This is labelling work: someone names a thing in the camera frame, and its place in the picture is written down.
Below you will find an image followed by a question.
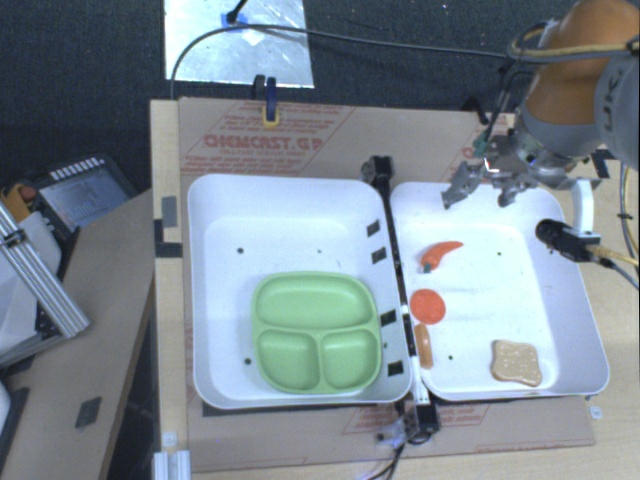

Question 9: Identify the orange round slice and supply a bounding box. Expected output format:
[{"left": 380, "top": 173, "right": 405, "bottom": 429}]
[{"left": 409, "top": 288, "right": 447, "bottom": 326}]

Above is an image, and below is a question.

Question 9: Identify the orange sausage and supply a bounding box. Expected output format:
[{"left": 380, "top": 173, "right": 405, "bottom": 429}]
[{"left": 413, "top": 323, "right": 435, "bottom": 371}]

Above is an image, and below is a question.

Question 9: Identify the brown cardboard board red print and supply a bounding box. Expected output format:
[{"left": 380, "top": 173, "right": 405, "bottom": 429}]
[{"left": 177, "top": 96, "right": 598, "bottom": 474}]

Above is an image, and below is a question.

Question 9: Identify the tan bread slice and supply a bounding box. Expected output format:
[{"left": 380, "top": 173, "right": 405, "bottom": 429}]
[{"left": 489, "top": 338, "right": 544, "bottom": 388}]

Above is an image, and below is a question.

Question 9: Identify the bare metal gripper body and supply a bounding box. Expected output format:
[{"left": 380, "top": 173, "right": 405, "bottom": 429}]
[{"left": 482, "top": 128, "right": 577, "bottom": 190}]

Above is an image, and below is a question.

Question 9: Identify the orange carrot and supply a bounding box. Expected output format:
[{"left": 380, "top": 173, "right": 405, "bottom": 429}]
[{"left": 419, "top": 240, "right": 465, "bottom": 275}]

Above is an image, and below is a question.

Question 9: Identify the white plastic tray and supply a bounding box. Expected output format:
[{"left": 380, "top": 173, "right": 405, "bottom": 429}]
[
  {"left": 389, "top": 181, "right": 612, "bottom": 403},
  {"left": 187, "top": 172, "right": 416, "bottom": 411}
]

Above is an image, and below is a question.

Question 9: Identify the green divided plate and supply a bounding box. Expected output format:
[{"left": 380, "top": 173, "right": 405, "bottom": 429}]
[{"left": 250, "top": 271, "right": 384, "bottom": 396}]

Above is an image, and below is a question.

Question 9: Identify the black cylinder on white bracket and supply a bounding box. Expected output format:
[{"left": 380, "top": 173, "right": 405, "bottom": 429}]
[{"left": 534, "top": 177, "right": 603, "bottom": 263}]

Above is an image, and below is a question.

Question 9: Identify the thin black and white rod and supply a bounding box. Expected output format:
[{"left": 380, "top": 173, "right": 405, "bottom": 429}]
[{"left": 378, "top": 182, "right": 432, "bottom": 405}]

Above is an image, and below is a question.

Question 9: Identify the black block with thin wires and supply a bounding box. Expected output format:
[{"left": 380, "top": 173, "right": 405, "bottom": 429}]
[
  {"left": 360, "top": 155, "right": 397, "bottom": 187},
  {"left": 403, "top": 401, "right": 442, "bottom": 440}
]

